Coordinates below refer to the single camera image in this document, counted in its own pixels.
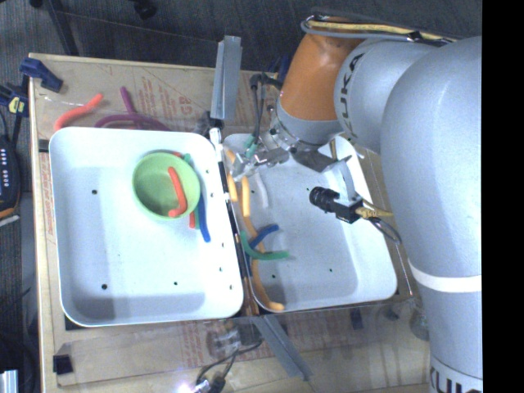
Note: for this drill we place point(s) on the brown cardboard board red print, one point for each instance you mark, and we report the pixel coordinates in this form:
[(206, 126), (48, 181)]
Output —
[(123, 354)]

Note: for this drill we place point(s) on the black cylinder on white bracket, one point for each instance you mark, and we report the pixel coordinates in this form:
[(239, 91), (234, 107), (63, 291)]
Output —
[(332, 203)]

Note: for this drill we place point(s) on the white plastic tray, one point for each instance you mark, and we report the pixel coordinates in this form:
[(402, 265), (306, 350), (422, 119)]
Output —
[(135, 268), (323, 256)]

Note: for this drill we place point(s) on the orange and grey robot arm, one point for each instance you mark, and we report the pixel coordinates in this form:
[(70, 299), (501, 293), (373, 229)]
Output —
[(425, 145)]

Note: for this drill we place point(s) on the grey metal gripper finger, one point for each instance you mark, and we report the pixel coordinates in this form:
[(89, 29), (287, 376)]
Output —
[(249, 172), (236, 169)]

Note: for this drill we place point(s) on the green bowl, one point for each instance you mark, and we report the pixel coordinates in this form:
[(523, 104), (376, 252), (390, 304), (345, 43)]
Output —
[(155, 186)]

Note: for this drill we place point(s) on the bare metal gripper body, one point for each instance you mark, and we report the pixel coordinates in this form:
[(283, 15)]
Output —
[(275, 150)]

